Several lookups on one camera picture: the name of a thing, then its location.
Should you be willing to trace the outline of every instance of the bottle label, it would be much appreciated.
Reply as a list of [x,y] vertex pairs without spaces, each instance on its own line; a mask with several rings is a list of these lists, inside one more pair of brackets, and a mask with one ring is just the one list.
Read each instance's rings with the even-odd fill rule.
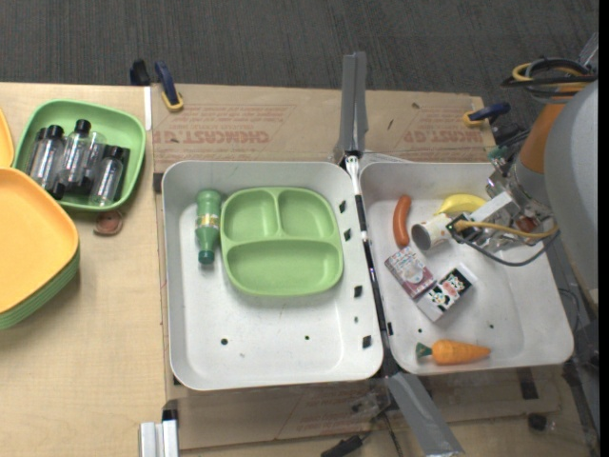
[[212,227],[213,229],[220,229],[220,217],[214,213],[206,213],[197,217],[195,228],[200,227]]

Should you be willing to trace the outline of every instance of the white cup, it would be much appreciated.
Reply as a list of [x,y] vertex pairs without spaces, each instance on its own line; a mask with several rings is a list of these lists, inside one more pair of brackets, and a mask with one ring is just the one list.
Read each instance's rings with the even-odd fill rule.
[[452,218],[446,213],[439,213],[426,222],[413,225],[410,230],[410,237],[420,250],[430,250],[452,237],[448,228],[446,228],[450,222],[452,222]]

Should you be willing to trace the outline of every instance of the gray floor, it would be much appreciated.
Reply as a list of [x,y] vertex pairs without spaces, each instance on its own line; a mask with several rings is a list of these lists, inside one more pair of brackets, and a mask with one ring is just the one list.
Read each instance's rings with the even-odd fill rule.
[[[128,85],[143,58],[177,83],[339,89],[342,56],[364,50],[368,89],[506,101],[528,127],[541,105],[503,79],[541,56],[577,58],[597,31],[599,0],[0,0],[0,81]],[[598,371],[585,363],[599,427]]]

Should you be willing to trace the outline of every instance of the brown round object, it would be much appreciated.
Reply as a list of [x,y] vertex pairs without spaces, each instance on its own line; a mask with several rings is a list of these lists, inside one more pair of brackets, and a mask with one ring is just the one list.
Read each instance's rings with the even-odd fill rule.
[[98,235],[116,235],[123,227],[123,215],[117,209],[102,211],[97,215],[93,231]]

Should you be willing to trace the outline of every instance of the sausage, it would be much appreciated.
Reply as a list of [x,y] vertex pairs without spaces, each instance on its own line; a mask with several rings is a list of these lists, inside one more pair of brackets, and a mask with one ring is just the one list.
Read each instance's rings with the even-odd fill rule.
[[410,243],[410,236],[406,228],[406,217],[410,211],[410,205],[412,205],[410,196],[402,195],[393,211],[393,236],[400,248],[405,248]]

